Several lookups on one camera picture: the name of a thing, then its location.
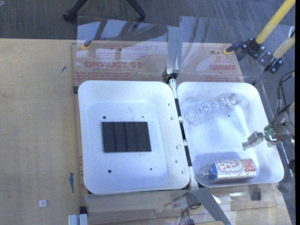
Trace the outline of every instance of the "chair leg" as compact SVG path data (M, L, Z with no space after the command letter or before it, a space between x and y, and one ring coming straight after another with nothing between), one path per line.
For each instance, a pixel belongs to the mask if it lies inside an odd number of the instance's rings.
M77 17L77 12L81 9L81 7L86 2L87 0L78 0L72 9L67 10L64 13L63 15L64 20L67 21L68 23L72 23Z
M126 0L130 6L139 14L139 18L137 19L138 22L144 21L146 14L144 10L140 7L136 0Z

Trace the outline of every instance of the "blue mark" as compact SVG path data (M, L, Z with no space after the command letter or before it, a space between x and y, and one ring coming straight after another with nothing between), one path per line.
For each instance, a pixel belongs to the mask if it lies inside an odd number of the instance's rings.
M70 173L70 178L69 178L69 181L70 181L70 184L71 184L71 188L72 188L72 193L74 192L74 177L73 177L73 173L71 172Z

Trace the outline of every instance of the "transparent bottle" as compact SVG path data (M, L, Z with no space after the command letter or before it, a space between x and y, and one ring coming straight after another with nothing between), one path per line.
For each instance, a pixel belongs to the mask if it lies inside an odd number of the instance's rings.
M225 93L213 100L200 102L187 108L185 118L191 126L197 126L213 117L232 111L241 102L237 93Z

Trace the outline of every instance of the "black rectangle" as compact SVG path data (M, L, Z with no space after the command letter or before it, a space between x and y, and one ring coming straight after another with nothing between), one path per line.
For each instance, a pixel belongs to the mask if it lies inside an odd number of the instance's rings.
M102 122L104 152L151 151L147 122Z

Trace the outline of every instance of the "gray floor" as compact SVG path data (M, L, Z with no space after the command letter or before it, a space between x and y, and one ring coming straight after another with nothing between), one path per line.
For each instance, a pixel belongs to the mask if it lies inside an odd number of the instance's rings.
M77 26L62 15L77 0L0 0L0 38L76 39ZM180 16L217 18L264 24L285 0L137 0L146 23L179 26ZM89 0L79 15L134 21L136 12L125 0ZM295 26L295 6L281 25ZM276 109L276 86L280 77L295 69L295 46L283 57L276 74L266 73L264 82L272 111ZM294 79L285 84L287 102L295 99Z

